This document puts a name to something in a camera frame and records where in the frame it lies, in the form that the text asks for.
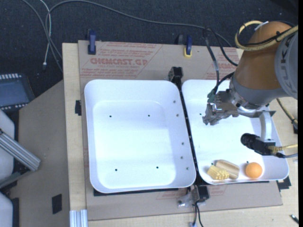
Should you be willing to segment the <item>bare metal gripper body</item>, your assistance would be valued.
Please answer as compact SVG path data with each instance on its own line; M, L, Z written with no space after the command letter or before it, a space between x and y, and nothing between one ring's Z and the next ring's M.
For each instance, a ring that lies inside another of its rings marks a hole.
M249 103L241 98L238 93L231 90L219 91L212 105L212 116L216 119L225 119L230 116L253 116L255 109L250 109Z

